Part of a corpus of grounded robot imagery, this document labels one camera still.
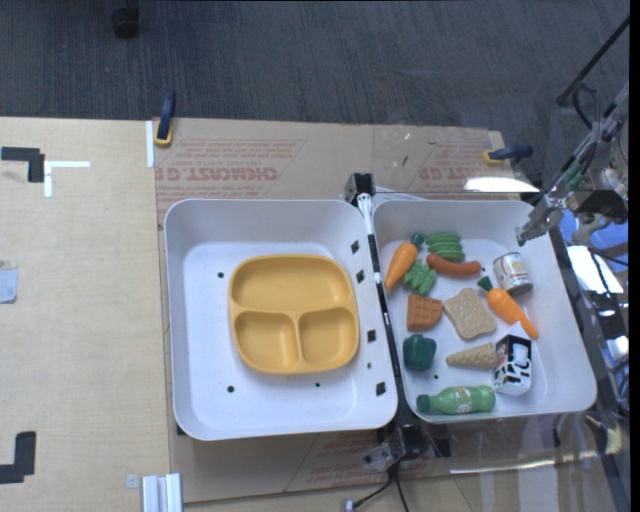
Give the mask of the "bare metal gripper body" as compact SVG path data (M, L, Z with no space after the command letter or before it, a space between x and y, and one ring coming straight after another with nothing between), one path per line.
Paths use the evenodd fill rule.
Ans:
M628 167L619 155L603 163L576 161L564 174L565 203L575 214L602 215L613 220L628 216Z

